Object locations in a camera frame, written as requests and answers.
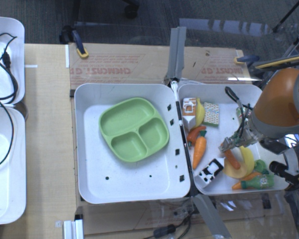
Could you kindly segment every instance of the wooden table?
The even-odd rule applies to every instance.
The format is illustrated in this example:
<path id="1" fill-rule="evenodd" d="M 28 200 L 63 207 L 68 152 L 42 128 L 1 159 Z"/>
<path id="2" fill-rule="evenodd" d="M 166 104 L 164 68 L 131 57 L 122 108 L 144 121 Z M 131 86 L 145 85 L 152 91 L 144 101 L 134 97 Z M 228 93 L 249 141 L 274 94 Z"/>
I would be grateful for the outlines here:
<path id="1" fill-rule="evenodd" d="M 24 102 L 26 121 L 27 202 L 24 214 L 0 226 L 0 239 L 62 239 L 62 224 L 74 220 L 76 183 L 73 149 L 70 73 L 65 45 L 25 45 Z M 289 206 L 279 203 L 284 213 L 225 222 L 233 238 L 294 238 L 296 228 Z M 152 230 L 129 231 L 86 238 L 144 238 Z M 205 224 L 192 226 L 185 238 L 214 238 Z"/>

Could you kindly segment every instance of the white container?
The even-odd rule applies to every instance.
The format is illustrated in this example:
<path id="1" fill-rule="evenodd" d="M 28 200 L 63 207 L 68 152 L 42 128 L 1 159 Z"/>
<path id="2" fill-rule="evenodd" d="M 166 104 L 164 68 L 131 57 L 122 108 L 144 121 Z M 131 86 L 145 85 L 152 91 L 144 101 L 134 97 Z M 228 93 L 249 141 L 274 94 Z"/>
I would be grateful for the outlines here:
<path id="1" fill-rule="evenodd" d="M 118 159 L 99 130 L 99 116 L 133 97 L 151 102 L 169 130 L 167 145 L 138 162 Z M 84 84 L 75 92 L 78 184 L 87 202 L 105 204 L 181 198 L 190 187 L 175 98 L 160 84 Z"/>
<path id="2" fill-rule="evenodd" d="M 12 41 L 12 37 L 7 34 L 0 37 L 0 57 L 6 49 L 11 60 L 11 73 L 18 83 L 18 91 L 13 103 L 6 105 L 13 122 L 14 136 L 11 150 L 0 165 L 0 225 L 16 221 L 23 214 L 26 206 L 25 120 L 23 115 L 13 108 L 13 104 L 22 100 L 25 92 L 24 27 L 13 18 L 0 17 L 0 34 L 2 33 L 16 36 Z M 12 92 L 11 79 L 0 66 L 0 97 L 8 96 Z M 6 104 L 10 100 L 2 100 L 2 103 Z M 0 106 L 0 161 L 9 149 L 11 133 L 9 117 Z"/>
<path id="3" fill-rule="evenodd" d="M 215 179 L 206 187 L 203 188 L 204 184 L 200 183 L 200 180 L 196 177 L 199 172 L 205 168 L 208 163 L 217 157 L 224 157 L 218 147 L 223 142 L 225 137 L 230 137 L 239 126 L 238 118 L 236 117 L 236 108 L 238 105 L 225 94 L 225 87 L 229 86 L 235 94 L 239 97 L 242 104 L 250 103 L 253 107 L 260 94 L 261 89 L 250 84 L 232 84 L 232 85 L 214 85 L 214 84 L 203 84 L 203 85 L 183 85 L 178 90 L 178 97 L 181 101 L 183 98 L 188 96 L 196 96 L 200 98 L 201 102 L 208 102 L 219 105 L 219 125 L 206 126 L 207 127 L 207 147 L 205 154 L 198 164 L 197 168 L 193 171 L 195 178 L 195 186 L 197 189 L 205 195 L 224 195 L 224 194 L 239 194 L 246 192 L 259 192 L 257 189 L 248 190 L 232 190 L 232 186 L 238 182 L 237 179 L 231 178 L 220 172 Z M 264 149 L 259 143 L 248 146 L 251 149 L 254 159 L 263 160 L 267 167 L 275 160 L 285 164 L 284 157 L 282 155 L 276 155 L 266 149 Z M 189 148 L 190 157 L 193 157 L 194 149 Z M 232 152 L 239 157 L 240 150 L 234 148 Z M 288 183 L 284 178 L 275 176 L 275 185 L 273 188 L 263 189 L 262 192 L 272 190 L 283 190 L 288 186 Z"/>
<path id="4" fill-rule="evenodd" d="M 207 126 L 207 149 L 196 170 L 195 177 L 213 158 L 221 157 L 218 146 L 226 136 L 238 128 L 237 104 L 226 94 L 229 86 L 243 104 L 253 106 L 261 90 L 253 85 L 195 85 L 179 88 L 180 103 L 184 98 L 198 97 L 202 102 L 219 105 L 219 126 Z M 165 148 L 153 156 L 136 163 L 120 161 L 107 146 L 98 129 L 100 114 L 109 107 L 132 97 L 149 100 L 159 111 L 170 132 L 170 141 Z M 164 200 L 181 198 L 190 188 L 188 165 L 178 123 L 175 96 L 165 85 L 154 84 L 84 84 L 75 92 L 75 113 L 77 128 L 78 184 L 81 196 L 89 203 L 104 204 L 142 200 Z M 263 149 L 258 143 L 250 146 L 254 159 L 262 159 L 267 165 L 279 157 Z M 193 149 L 189 149 L 190 158 Z M 239 194 L 258 190 L 235 190 L 231 186 L 238 180 L 222 172 L 203 188 L 194 181 L 197 189 L 206 195 Z M 264 190 L 282 190 L 287 187 L 284 178 L 275 176 L 275 186 Z"/>

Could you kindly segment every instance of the small box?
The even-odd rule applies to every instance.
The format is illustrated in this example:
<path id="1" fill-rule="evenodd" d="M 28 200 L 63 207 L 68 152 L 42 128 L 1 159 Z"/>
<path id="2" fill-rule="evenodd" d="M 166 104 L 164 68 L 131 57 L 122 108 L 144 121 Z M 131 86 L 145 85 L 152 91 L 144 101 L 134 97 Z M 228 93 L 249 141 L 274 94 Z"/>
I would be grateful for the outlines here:
<path id="1" fill-rule="evenodd" d="M 205 118 L 204 124 L 218 126 L 219 124 L 219 105 L 204 102 Z"/>
<path id="2" fill-rule="evenodd" d="M 196 98 L 184 98 L 182 116 L 184 127 L 191 130 L 196 125 Z"/>

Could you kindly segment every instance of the orange carrot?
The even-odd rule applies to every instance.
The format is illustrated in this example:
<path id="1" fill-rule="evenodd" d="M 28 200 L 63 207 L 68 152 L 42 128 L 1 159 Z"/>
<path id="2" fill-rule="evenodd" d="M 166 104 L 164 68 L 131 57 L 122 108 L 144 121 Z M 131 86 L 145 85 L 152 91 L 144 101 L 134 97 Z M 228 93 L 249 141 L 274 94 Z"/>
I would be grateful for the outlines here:
<path id="1" fill-rule="evenodd" d="M 193 169 L 196 169 L 201 158 L 205 153 L 206 144 L 207 144 L 205 134 L 206 134 L 205 130 L 200 131 L 200 137 L 196 140 L 196 144 L 194 148 L 194 156 L 193 156 Z"/>
<path id="2" fill-rule="evenodd" d="M 198 136 L 199 132 L 200 132 L 201 130 L 205 130 L 205 129 L 206 129 L 206 127 L 205 127 L 204 125 L 193 128 L 193 129 L 188 133 L 188 136 L 187 136 L 187 138 L 186 138 L 187 143 L 188 143 L 188 146 L 195 145 L 195 143 L 196 143 L 196 139 L 197 139 L 197 136 Z"/>
<path id="3" fill-rule="evenodd" d="M 240 163 L 234 156 L 234 154 L 231 152 L 231 150 L 226 150 L 225 151 L 225 157 L 228 159 L 229 163 L 236 169 L 238 170 L 240 168 Z"/>
<path id="4" fill-rule="evenodd" d="M 241 187 L 241 181 L 248 181 L 251 180 L 252 178 L 256 177 L 257 175 L 262 175 L 262 173 L 260 172 L 253 172 L 247 176 L 245 176 L 244 178 L 241 178 L 239 182 L 237 182 L 236 184 L 234 184 L 231 188 L 232 189 L 242 189 Z"/>

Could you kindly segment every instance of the cardboard sheet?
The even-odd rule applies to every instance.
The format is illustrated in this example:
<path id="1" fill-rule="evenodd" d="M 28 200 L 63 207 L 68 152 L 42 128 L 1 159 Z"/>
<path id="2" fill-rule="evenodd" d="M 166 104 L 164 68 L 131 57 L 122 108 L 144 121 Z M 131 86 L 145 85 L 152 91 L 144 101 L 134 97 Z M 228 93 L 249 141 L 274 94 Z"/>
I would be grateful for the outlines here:
<path id="1" fill-rule="evenodd" d="M 84 83 L 163 84 L 169 47 L 121 44 L 84 44 L 81 59 L 75 43 L 69 45 L 71 89 Z M 236 65 L 243 52 L 232 48 L 185 47 L 182 78 L 204 83 L 250 82 L 246 64 Z"/>

